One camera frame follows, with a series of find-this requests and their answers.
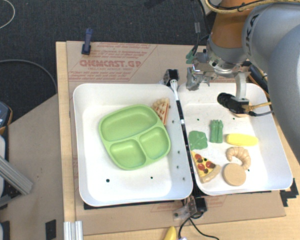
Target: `dark floor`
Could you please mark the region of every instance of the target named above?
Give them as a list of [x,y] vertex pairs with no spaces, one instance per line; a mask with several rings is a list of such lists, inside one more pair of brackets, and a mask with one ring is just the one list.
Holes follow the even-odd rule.
[[[80,41],[86,28],[92,41],[192,45],[196,41],[190,0],[9,0],[15,18],[0,29],[0,60],[27,60],[48,70],[56,81],[57,41]],[[13,11],[0,1],[0,26]],[[208,15],[210,26],[214,13]],[[201,33],[204,28],[201,17]],[[0,64],[0,100],[13,120],[55,94],[39,67],[22,62]]]

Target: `yellow toy butter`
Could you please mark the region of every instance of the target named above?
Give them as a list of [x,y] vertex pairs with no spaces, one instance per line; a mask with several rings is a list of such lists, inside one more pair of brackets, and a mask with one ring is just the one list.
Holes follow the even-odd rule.
[[231,133],[226,136],[226,142],[235,146],[254,146],[258,141],[255,136],[241,133]]

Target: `cardboard sheet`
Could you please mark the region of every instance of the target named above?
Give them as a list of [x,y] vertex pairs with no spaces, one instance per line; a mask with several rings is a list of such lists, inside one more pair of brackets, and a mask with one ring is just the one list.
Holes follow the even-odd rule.
[[[66,42],[75,212],[76,219],[83,222],[84,234],[180,226],[183,221],[174,220],[173,211],[182,206],[181,201],[85,209],[79,193],[73,92],[83,83],[156,84],[167,69],[178,69],[181,85],[186,82],[189,65],[185,57],[192,46],[93,42],[91,54],[82,55],[82,45],[82,41]],[[233,83],[234,79],[220,77],[216,82]],[[206,196],[205,201],[208,211],[196,220],[197,224],[285,216],[279,191]]]

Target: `toy cookie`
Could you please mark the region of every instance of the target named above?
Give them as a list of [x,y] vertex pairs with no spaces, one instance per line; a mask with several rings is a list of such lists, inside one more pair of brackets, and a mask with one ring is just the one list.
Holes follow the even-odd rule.
[[223,169],[223,178],[231,186],[241,186],[246,181],[246,172],[237,163],[228,163]]

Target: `wire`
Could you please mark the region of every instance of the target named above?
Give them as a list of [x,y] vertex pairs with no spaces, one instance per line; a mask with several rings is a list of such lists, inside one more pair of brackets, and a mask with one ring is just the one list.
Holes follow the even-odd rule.
[[16,9],[15,9],[14,5],[10,1],[8,1],[8,0],[0,0],[0,1],[7,2],[12,7],[12,10],[13,10],[13,15],[12,15],[11,19],[6,24],[0,26],[0,29],[2,29],[5,26],[7,26],[8,24],[10,24],[10,22],[13,21],[13,19],[15,18],[15,15],[16,15]]
[[201,12],[202,12],[202,15],[203,15],[203,19],[204,19],[204,26],[205,26],[205,30],[208,34],[210,34],[211,32],[211,29],[210,29],[210,26],[208,24],[208,20],[207,20],[207,14],[206,14],[206,10],[204,8],[204,5],[202,4],[201,0],[197,0],[197,2],[199,3],[199,6],[200,6],[200,9],[201,9]]
[[251,80],[252,83],[256,84],[257,86],[261,87],[268,99],[270,99],[269,91],[268,91],[268,76],[259,68],[254,65],[250,65],[248,78]]
[[51,78],[51,80],[53,82],[53,85],[54,85],[54,88],[55,88],[55,93],[58,93],[58,87],[57,87],[57,83],[56,83],[55,79],[49,73],[49,71],[46,70],[43,66],[41,66],[41,65],[39,65],[35,62],[25,60],[25,59],[4,59],[4,60],[0,60],[0,64],[2,64],[2,63],[11,63],[11,62],[13,62],[13,63],[28,63],[28,64],[32,64],[32,65],[37,66],[38,68],[40,68],[41,70],[43,70],[45,73],[48,74],[48,76]]
[[[193,15],[193,18],[194,18],[194,22],[195,23],[198,23],[199,22],[199,19],[197,18],[196,16],[196,13],[195,13],[195,9],[194,9],[194,1],[195,0],[190,0],[191,2],[191,12],[192,12],[192,15]],[[192,55],[194,56],[198,50],[198,46],[199,46],[199,43],[205,39],[207,39],[209,37],[209,34],[211,32],[210,30],[210,27],[209,27],[209,24],[208,24],[208,20],[207,20],[207,14],[206,14],[206,11],[205,11],[205,8],[204,8],[204,5],[202,4],[201,0],[196,0],[200,6],[200,9],[201,9],[201,12],[202,12],[202,15],[203,15],[203,20],[204,20],[204,25],[205,25],[205,30],[207,31],[207,35],[205,35],[204,37],[200,38],[200,32],[197,32],[197,40],[196,40],[196,44],[193,46],[193,48],[191,49],[192,51]]]
[[196,224],[192,221],[192,217],[191,217],[191,216],[188,217],[188,218],[181,224],[181,226],[180,226],[180,228],[179,228],[179,231],[178,231],[178,239],[181,239],[181,238],[182,238],[182,236],[181,236],[181,230],[182,230],[182,228],[184,227],[184,225],[187,223],[187,221],[190,221],[191,224],[194,226],[194,228],[199,232],[199,234],[203,235],[204,237],[207,237],[207,238],[213,238],[213,239],[219,240],[219,238],[217,238],[216,236],[208,235],[208,234],[202,233],[202,232],[199,230],[199,228],[197,228]]
[[269,105],[271,105],[271,102],[265,102],[265,103],[261,103],[261,104],[259,104],[259,105],[251,106],[251,109],[252,109],[252,110],[255,110],[255,109],[257,109],[257,108],[261,108],[261,107],[269,106]]
[[270,111],[265,112],[265,113],[257,114],[257,113],[255,113],[255,112],[253,112],[253,111],[250,111],[250,112],[248,112],[248,114],[249,114],[250,116],[252,116],[252,117],[261,117],[261,116],[269,115],[269,114],[271,114],[271,113],[273,113],[273,112],[274,112],[273,110],[270,110]]
[[231,14],[237,12],[243,12],[245,10],[266,4],[274,4],[274,3],[298,3],[300,4],[300,0],[256,0],[249,3],[243,3],[238,6],[233,7],[224,7],[221,5],[212,4],[210,0],[204,0],[208,8],[216,13],[220,14]]

